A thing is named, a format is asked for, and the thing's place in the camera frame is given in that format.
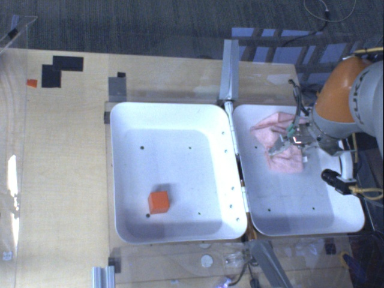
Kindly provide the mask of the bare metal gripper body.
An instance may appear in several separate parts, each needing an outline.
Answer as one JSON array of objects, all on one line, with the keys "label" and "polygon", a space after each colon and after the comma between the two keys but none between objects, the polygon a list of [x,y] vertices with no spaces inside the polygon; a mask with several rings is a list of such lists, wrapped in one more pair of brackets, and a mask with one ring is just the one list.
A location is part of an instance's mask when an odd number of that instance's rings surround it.
[{"label": "bare metal gripper body", "polygon": [[288,128],[288,141],[299,149],[319,146],[313,122],[291,124]]}]

